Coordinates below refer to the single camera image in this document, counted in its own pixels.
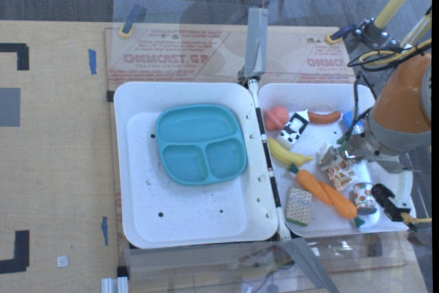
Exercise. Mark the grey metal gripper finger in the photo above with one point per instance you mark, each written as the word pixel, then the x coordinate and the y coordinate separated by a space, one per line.
pixel 394 166

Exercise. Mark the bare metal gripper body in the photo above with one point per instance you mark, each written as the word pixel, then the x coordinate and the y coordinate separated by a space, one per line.
pixel 363 147

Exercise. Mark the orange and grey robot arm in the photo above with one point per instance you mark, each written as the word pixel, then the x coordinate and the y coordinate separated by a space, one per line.
pixel 401 103

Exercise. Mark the blue rounded lump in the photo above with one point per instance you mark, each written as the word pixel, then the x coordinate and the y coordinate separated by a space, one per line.
pixel 348 118

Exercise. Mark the orange giraffe pattern carton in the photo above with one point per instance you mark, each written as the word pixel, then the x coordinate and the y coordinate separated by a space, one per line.
pixel 339 171

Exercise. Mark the small can with orange print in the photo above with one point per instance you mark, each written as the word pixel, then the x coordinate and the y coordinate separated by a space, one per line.
pixel 364 199

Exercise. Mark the brown sausage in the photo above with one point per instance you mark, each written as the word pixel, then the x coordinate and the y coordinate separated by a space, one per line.
pixel 324 117

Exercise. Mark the orange carrot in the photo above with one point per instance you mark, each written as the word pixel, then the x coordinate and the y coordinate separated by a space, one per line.
pixel 312 183
pixel 339 202

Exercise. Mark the white plastic tray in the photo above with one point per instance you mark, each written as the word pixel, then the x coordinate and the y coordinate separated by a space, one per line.
pixel 319 97
pixel 192 209

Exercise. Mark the black and white milk carton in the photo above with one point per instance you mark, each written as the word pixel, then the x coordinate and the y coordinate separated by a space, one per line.
pixel 291 132

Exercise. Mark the yellow banana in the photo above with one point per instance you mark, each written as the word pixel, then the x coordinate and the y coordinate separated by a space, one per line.
pixel 284 154

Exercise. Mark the beige patterned packet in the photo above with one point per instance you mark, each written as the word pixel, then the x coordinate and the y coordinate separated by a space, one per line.
pixel 297 206

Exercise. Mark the pink doughnut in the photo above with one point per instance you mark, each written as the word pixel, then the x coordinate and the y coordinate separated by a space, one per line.
pixel 276 117

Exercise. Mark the black and white thin rod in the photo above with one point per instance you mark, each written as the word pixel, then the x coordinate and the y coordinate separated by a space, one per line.
pixel 268 161

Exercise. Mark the blue divided plate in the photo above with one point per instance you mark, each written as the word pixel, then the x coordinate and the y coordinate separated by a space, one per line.
pixel 199 134

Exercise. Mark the brown cardboard board red print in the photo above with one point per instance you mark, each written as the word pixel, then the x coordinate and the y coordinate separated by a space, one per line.
pixel 212 55

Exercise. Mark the small white square block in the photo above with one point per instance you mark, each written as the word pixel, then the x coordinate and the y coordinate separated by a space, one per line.
pixel 62 261

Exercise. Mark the black cylinder on white bracket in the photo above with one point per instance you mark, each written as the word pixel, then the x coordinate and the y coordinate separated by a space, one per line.
pixel 385 197

